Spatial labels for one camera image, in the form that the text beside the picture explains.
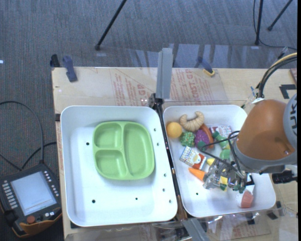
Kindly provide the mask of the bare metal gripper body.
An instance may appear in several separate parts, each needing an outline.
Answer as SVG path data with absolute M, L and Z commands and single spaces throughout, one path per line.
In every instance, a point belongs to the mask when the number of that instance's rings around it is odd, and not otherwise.
M 238 185 L 235 188 L 245 188 L 247 185 L 247 174 L 238 170 L 233 162 L 230 164 L 225 161 L 215 159 L 207 173 L 215 173 L 218 176 L 219 187 L 217 188 L 227 188 L 228 178 L 230 177 L 238 179 Z

